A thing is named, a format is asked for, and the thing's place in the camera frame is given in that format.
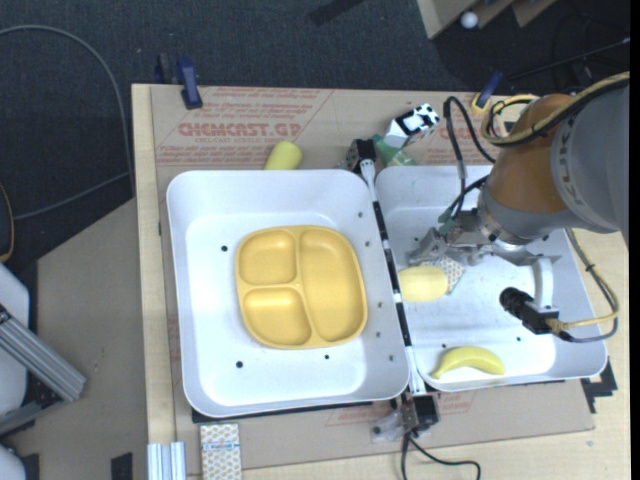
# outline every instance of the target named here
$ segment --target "yellow plate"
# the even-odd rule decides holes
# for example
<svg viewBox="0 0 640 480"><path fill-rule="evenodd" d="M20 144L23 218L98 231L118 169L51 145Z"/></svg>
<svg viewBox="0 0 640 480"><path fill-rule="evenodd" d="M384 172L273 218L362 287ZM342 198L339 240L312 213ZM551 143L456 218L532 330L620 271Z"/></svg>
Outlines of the yellow plate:
<svg viewBox="0 0 640 480"><path fill-rule="evenodd" d="M345 343L367 321L358 258L322 226L269 228L245 237L235 277L245 326L259 342L302 349Z"/></svg>

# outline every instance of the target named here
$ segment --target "table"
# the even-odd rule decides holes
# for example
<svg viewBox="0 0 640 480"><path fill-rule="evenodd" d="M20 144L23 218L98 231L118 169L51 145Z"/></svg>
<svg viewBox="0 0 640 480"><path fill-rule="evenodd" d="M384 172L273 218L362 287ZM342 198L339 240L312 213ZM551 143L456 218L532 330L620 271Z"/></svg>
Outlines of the table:
<svg viewBox="0 0 640 480"><path fill-rule="evenodd" d="M178 438L181 423L176 420L174 410L176 399L171 377L162 240L158 228L161 215L154 142L157 123L154 130L153 88L152 85L143 84L134 85L132 88L134 152L137 172L148 439L150 443L168 444ZM411 107L415 103L423 102L419 100L430 101L435 107L437 102L443 99L443 94L427 92L330 92L334 107L340 106L335 105L336 99L340 98L347 99L358 108L370 106L372 101L378 104L380 101L393 101L396 104L401 103L405 107L407 105ZM316 109L314 115L317 115L319 110ZM340 122L340 116L343 115L340 109L334 109L332 115L336 121L333 123L333 130L341 130L344 133L343 128L346 126L349 128L349 133L353 133L352 138L362 136L359 133L370 131L373 125L380 126L379 122L372 125L365 117L354 123ZM329 141L330 150L332 146L336 144ZM595 428L570 435L500 440L495 443L439 448L434 452L436 456L448 460L476 460L481 464L484 477L487 478L600 479L608 477L618 479L630 477L628 253L624 241L617 233L612 235L579 233L578 237L584 242L592 261L598 265L602 275L618 294L622 305L620 329L616 336L608 341L618 389L612 398L599 398L596 401L597 414L593 416ZM585 283L596 312L604 314L608 308L597 288L590 284L589 280ZM269 436L264 437L264 446L267 447ZM262 479L400 478L399 464L399 454L396 452L246 469L243 475L249 479L258 477ZM472 478L474 474L473 471L463 473L456 468L446 468L426 462L416 453L409 454L408 471L410 477L429 474L438 478Z"/></svg>

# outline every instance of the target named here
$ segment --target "black floor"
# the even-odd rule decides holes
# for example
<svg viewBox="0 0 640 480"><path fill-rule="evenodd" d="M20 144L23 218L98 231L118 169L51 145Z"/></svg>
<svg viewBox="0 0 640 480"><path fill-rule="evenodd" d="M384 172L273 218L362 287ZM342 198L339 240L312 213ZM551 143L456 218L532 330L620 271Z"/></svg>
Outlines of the black floor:
<svg viewBox="0 0 640 480"><path fill-rule="evenodd" d="M0 29L55 27L94 48L122 94L127 129L130 85L154 82L161 52L190 55L203 85L477 91L495 71L508 78L630 35L630 0L559 0L525 28L506 10L482 30L454 24L434 40L416 0L339 3L0 0ZM125 173L123 128L109 77L77 41L42 29L0 34L0 183L18 216L8 265L20 270L132 194L122 177L28 216ZM505 79L497 92L584 87L628 70L629 52L614 46Z"/></svg>

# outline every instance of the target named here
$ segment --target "white ball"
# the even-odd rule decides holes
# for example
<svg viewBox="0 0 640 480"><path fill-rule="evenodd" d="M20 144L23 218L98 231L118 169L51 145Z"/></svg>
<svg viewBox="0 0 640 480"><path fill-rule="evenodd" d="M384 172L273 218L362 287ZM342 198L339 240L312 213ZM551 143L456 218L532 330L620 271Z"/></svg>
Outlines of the white ball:
<svg viewBox="0 0 640 480"><path fill-rule="evenodd" d="M464 28L473 28L478 24L478 15L475 12L467 11L460 16L460 24Z"/></svg>

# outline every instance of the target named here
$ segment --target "wooden table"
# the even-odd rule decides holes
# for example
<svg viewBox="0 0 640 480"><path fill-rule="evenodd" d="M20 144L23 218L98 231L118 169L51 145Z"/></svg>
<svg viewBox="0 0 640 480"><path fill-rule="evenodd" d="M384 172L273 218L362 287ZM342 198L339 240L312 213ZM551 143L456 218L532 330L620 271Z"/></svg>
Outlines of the wooden table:
<svg viewBox="0 0 640 480"><path fill-rule="evenodd" d="M160 214L151 87L134 85L132 88L147 422L149 442L169 444L177 439L177 426L170 371L162 246L158 232ZM349 93L352 100L359 97L358 91L345 92ZM619 233L594 235L579 232L578 237L582 239L591 260L598 265L599 271L618 295L622 308L619 331L608 340L618 389L613 397L597 399L595 429L575 434L440 448L435 451L436 456L445 460L473 459L482 466L483 478L630 478L628 250ZM585 284L596 313L605 314L608 306L586 275ZM268 439L265 439L264 445L268 446ZM409 454L407 464L410 478L474 478L475 474L470 467L461 470L448 468L426 461L417 453ZM401 477L400 457L399 453L387 453L266 467L245 470L243 476L262 480L392 479Z"/></svg>

